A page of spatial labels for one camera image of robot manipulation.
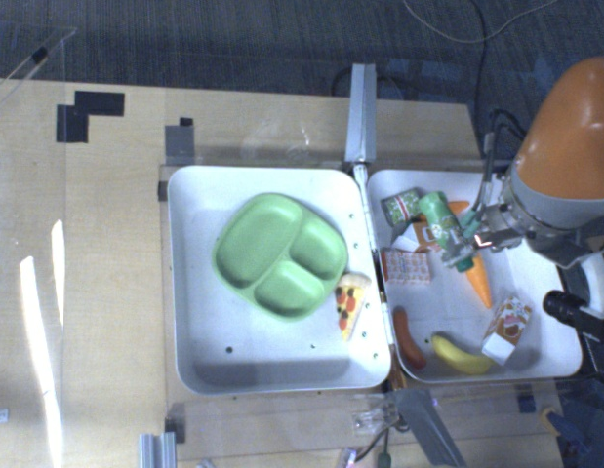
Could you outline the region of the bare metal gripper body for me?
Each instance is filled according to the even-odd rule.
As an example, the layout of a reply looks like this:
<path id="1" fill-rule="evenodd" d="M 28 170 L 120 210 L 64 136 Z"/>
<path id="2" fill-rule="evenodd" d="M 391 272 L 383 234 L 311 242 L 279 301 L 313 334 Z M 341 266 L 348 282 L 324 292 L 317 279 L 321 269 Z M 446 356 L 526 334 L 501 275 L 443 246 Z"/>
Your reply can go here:
<path id="1" fill-rule="evenodd" d="M 477 247 L 495 252 L 518 247 L 524 237 L 524 230 L 516 229 L 516 225 L 519 223 L 510 213 L 507 204 L 486 207 L 476 232 Z"/>

